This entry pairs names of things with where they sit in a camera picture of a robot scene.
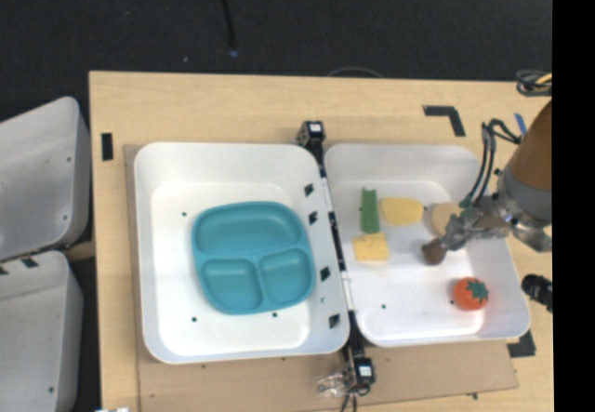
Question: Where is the yellow square toy cheese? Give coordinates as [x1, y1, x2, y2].
[351, 232, 390, 263]

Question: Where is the white plastic tray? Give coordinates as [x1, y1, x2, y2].
[324, 142, 532, 349]
[133, 141, 351, 365]

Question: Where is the beige round toy biscuit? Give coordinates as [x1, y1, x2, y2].
[429, 201, 464, 237]

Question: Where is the brown lumpy toy food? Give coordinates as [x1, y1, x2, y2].
[420, 238, 449, 267]

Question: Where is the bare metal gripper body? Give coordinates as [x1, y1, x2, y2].
[464, 200, 553, 254]

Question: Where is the blue divided plate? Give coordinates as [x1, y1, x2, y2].
[191, 200, 318, 316]

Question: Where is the yellow oval toy food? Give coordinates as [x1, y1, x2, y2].
[379, 196, 425, 228]

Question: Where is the green toy vegetable stick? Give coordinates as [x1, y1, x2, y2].
[360, 187, 382, 235]

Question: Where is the black block with thin wires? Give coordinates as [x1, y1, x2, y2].
[351, 357, 377, 386]
[298, 120, 327, 147]

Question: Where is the orange toy tomato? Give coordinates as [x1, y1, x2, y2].
[452, 276, 491, 312]

